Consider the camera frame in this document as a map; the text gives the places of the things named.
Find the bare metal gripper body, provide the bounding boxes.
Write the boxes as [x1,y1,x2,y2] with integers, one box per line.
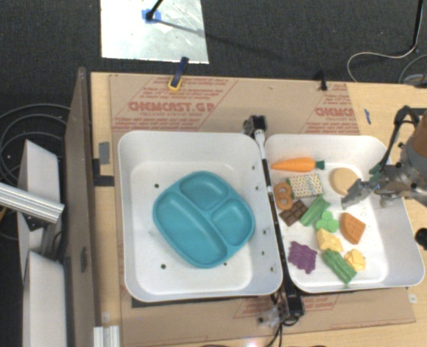
[371,163,427,212]

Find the beige round biscuit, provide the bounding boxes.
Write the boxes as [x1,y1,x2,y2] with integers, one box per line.
[329,167,359,197]

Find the orange waffle slice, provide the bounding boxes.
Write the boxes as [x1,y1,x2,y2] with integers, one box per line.
[339,212,367,246]

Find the green broccoli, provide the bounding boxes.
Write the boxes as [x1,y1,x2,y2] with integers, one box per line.
[314,210,341,233]

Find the green celery stick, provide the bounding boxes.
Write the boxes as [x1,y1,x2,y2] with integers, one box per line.
[299,194,332,228]

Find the yellow cheese wedge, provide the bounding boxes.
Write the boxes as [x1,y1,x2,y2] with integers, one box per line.
[315,228,345,254]

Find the patterned small carton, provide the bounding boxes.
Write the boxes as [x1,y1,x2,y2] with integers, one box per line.
[286,173,324,200]

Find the brown chocolate bar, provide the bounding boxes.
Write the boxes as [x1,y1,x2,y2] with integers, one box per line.
[278,199,309,228]

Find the white plastic tray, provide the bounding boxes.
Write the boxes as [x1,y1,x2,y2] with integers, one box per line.
[264,133,426,294]
[117,129,285,303]

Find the yellow pasta piece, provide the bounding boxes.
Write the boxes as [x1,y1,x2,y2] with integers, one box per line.
[343,248,367,273]

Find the brown pretzel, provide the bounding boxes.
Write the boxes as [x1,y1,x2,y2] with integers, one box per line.
[273,181,295,211]

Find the green bean pod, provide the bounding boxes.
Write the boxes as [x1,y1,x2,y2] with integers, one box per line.
[321,249,358,286]

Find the orange carrot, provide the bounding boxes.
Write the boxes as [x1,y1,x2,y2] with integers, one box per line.
[270,156,326,174]

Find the purple grapes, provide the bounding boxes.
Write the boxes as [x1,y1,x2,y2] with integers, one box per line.
[288,240,319,275]

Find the thin black and white rod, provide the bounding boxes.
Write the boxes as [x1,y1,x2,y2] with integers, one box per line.
[253,129,298,304]

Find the brown cardboard board red print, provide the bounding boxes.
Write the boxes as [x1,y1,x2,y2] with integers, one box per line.
[108,74,417,336]

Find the blue divided plate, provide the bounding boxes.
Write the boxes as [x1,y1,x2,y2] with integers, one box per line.
[152,170,256,270]

